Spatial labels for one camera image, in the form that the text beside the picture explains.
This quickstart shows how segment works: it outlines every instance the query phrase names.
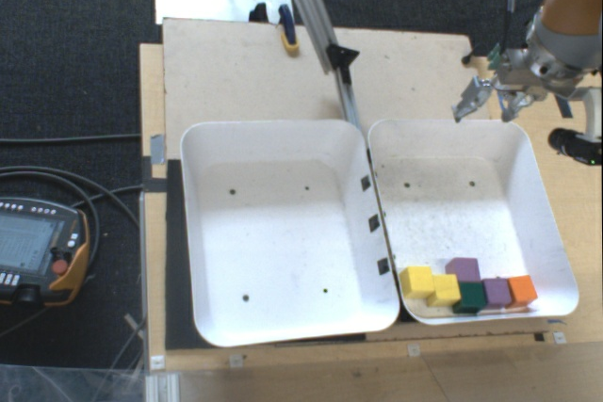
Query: white plastic bin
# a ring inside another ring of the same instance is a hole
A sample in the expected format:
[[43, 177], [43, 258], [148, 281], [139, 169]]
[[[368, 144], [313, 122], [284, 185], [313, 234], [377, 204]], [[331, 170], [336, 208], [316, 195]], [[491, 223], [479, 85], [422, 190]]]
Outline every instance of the white plastic bin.
[[579, 292], [528, 136], [500, 121], [381, 121], [370, 130], [377, 187], [397, 270], [445, 273], [477, 258], [482, 278], [531, 275], [538, 299], [478, 315], [405, 299], [417, 320], [446, 324], [570, 314]]
[[208, 342], [240, 346], [395, 322], [395, 274], [357, 129], [344, 121], [206, 122], [185, 132], [181, 154], [194, 319]]

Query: purple cube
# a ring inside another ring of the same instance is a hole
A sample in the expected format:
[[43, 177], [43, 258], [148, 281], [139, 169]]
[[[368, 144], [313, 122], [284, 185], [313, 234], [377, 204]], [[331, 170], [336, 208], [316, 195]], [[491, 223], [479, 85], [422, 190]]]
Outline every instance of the purple cube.
[[506, 278], [486, 278], [483, 280], [483, 291], [486, 294], [484, 310], [505, 308], [511, 303], [511, 292]]
[[452, 258], [446, 265], [446, 273], [456, 275], [457, 280], [462, 283], [481, 281], [477, 258]]

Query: wooden cube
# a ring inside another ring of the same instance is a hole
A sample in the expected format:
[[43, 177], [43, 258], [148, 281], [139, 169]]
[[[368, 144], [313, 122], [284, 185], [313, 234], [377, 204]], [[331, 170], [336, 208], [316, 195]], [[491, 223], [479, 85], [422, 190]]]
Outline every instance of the wooden cube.
[[427, 298], [430, 307], [449, 307], [461, 299], [456, 275], [433, 275], [434, 292]]
[[482, 283], [483, 291], [486, 293], [484, 310], [500, 310], [513, 301], [506, 278], [486, 278]]
[[510, 277], [508, 282], [512, 302], [507, 305], [507, 308], [527, 307], [538, 298], [536, 288], [534, 288], [534, 283], [532, 282], [530, 275]]
[[456, 275], [459, 282], [479, 283], [481, 281], [477, 258], [453, 258], [446, 264], [446, 272], [449, 275]]
[[426, 298], [433, 293], [433, 274], [429, 266], [407, 266], [399, 274], [402, 294], [406, 298]]
[[461, 299], [452, 307], [456, 314], [476, 314], [486, 306], [483, 284], [472, 281], [460, 281]]

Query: black cable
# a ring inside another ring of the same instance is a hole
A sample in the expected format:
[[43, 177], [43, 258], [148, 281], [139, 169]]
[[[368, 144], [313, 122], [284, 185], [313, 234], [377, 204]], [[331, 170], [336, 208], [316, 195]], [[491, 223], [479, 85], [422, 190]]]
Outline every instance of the black cable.
[[510, 2], [511, 0], [505, 0], [505, 13], [502, 21], [502, 39], [500, 40], [499, 44], [500, 52], [504, 52], [507, 49], [509, 32], [511, 31], [511, 20], [513, 18], [513, 12], [509, 9]]
[[94, 204], [92, 203], [92, 200], [90, 199], [90, 196], [88, 196], [86, 194], [86, 192], [82, 188], [80, 188], [78, 185], [76, 185], [75, 183], [72, 183], [71, 181], [69, 181], [65, 178], [61, 178], [60, 176], [56, 176], [55, 174], [52, 174], [52, 173], [35, 171], [35, 170], [27, 170], [27, 169], [16, 169], [16, 170], [12, 170], [10, 172], [2, 172], [2, 171], [5, 171], [5, 169], [0, 169], [0, 179], [1, 178], [16, 178], [16, 177], [42, 178], [45, 180], [53, 181], [53, 182], [57, 183], [58, 185], [62, 185], [63, 187], [67, 187], [67, 188], [71, 189], [84, 201], [84, 203], [88, 206], [90, 213], [92, 214], [92, 219], [94, 222], [94, 243], [91, 247], [90, 257], [89, 257], [89, 261], [88, 261], [88, 268], [90, 268], [96, 258], [96, 254], [98, 252], [98, 247], [101, 243], [101, 223], [100, 223], [100, 220], [98, 217], [98, 211], [96, 211], [96, 208], [94, 207]]
[[[118, 187], [116, 189], [111, 189], [111, 193], [113, 193], [114, 195], [119, 195], [122, 193], [128, 193], [130, 191], [141, 191], [143, 189], [143, 185], [131, 185], [131, 186], [124, 186], [124, 187]], [[101, 200], [102, 198], [106, 198], [106, 194], [105, 193], [101, 193], [98, 195], [94, 195], [94, 196], [90, 196], [90, 199], [92, 201], [98, 201]], [[74, 204], [72, 204], [72, 208], [79, 208], [80, 206], [82, 206], [84, 204], [83, 201], [78, 201]]]
[[6, 329], [6, 330], [0, 332], [0, 338], [6, 337], [10, 333], [14, 332], [17, 329], [20, 329], [23, 325], [26, 325], [29, 322], [33, 322], [36, 318], [38, 318], [42, 314], [45, 314], [49, 310], [50, 310], [49, 307], [42, 308], [41, 310], [35, 312], [33, 315], [29, 316], [25, 320], [22, 320], [21, 322], [19, 322], [17, 325], [13, 325], [12, 327], [10, 327], [10, 329]]
[[120, 200], [117, 196], [111, 193], [104, 186], [99, 185], [98, 183], [93, 182], [89, 178], [85, 178], [84, 176], [80, 176], [79, 174], [75, 174], [69, 171], [65, 171], [64, 169], [56, 169], [56, 168], [44, 168], [39, 166], [11, 166], [7, 168], [0, 168], [0, 173], [2, 172], [11, 172], [14, 170], [26, 170], [26, 171], [36, 171], [36, 172], [46, 172], [51, 174], [56, 174], [58, 176], [63, 176], [68, 179], [75, 180], [83, 185], [87, 185], [88, 187], [92, 187], [97, 191], [104, 193], [108, 196], [117, 206], [119, 206], [127, 216], [132, 220], [132, 222], [136, 225], [137, 228], [140, 228], [139, 221], [136, 215], [128, 208], [122, 200]]
[[0, 144], [71, 144], [75, 142], [96, 142], [96, 141], [118, 141], [126, 139], [140, 139], [139, 134], [131, 135], [101, 135], [101, 136], [80, 136], [80, 137], [39, 137], [39, 138], [15, 138], [0, 137]]

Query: yellow cube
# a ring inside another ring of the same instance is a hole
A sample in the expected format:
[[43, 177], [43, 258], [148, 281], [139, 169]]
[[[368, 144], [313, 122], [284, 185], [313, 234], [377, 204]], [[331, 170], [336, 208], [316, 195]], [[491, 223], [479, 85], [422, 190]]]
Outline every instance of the yellow cube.
[[402, 294], [406, 298], [426, 298], [433, 293], [433, 274], [429, 266], [407, 266], [399, 274]]
[[449, 307], [461, 299], [456, 275], [433, 275], [434, 292], [427, 298], [430, 307]]

